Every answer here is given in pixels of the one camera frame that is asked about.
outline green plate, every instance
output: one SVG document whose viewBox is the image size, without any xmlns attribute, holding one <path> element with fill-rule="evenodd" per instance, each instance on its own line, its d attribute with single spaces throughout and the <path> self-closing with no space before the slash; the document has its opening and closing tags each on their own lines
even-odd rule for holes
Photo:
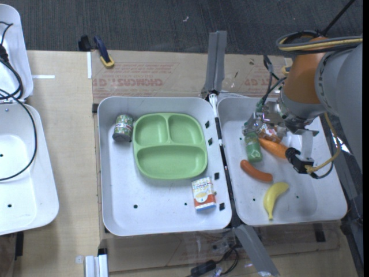
<svg viewBox="0 0 369 277">
<path fill-rule="evenodd" d="M 192 178 L 208 165 L 202 128 L 187 114 L 143 115 L 134 124 L 132 141 L 136 164 L 149 178 Z"/>
</svg>

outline green soda can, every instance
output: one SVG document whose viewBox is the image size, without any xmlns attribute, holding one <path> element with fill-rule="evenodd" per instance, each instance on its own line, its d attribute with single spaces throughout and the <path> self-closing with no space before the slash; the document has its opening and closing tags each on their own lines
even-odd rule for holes
<svg viewBox="0 0 369 277">
<path fill-rule="evenodd" d="M 113 139 L 115 141 L 130 141 L 133 132 L 133 118 L 127 114 L 116 118 Z"/>
<path fill-rule="evenodd" d="M 247 160 L 249 162 L 260 162 L 263 159 L 261 153 L 259 137 L 256 132 L 249 132 L 244 137 L 246 143 Z"/>
</svg>

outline banana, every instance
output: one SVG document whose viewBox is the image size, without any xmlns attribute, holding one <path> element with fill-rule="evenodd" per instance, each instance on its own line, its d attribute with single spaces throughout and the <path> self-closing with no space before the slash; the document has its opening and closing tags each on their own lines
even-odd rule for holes
<svg viewBox="0 0 369 277">
<path fill-rule="evenodd" d="M 271 185 L 269 189 L 266 191 L 264 195 L 264 208 L 266 209 L 269 220 L 273 219 L 273 208 L 276 203 L 276 200 L 280 195 L 286 192 L 289 188 L 289 185 L 286 182 L 276 182 Z"/>
</svg>

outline carrot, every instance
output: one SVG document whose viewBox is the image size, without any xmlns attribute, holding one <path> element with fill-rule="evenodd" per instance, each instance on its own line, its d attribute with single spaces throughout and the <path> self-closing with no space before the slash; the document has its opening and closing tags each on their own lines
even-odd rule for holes
<svg viewBox="0 0 369 277">
<path fill-rule="evenodd" d="M 275 143 L 274 141 L 269 141 L 266 140 L 265 138 L 259 138 L 260 141 L 260 145 L 267 150 L 268 152 L 270 152 L 271 154 L 282 158 L 282 159 L 286 159 L 286 150 L 288 149 L 288 147 L 286 147 L 284 144 L 282 143 Z"/>
<path fill-rule="evenodd" d="M 263 182 L 271 182 L 273 180 L 273 176 L 270 173 L 264 173 L 256 169 L 249 161 L 241 160 L 241 168 L 247 173 L 249 176 L 256 178 Z"/>
</svg>

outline green bottle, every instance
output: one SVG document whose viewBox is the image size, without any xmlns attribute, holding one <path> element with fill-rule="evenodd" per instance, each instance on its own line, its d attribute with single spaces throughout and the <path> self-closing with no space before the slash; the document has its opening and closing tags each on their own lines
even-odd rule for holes
<svg viewBox="0 0 369 277">
<path fill-rule="evenodd" d="M 256 132 L 249 132 L 244 137 L 246 143 L 247 160 L 252 162 L 260 162 L 263 159 L 263 154 L 260 149 L 259 137 Z"/>
</svg>

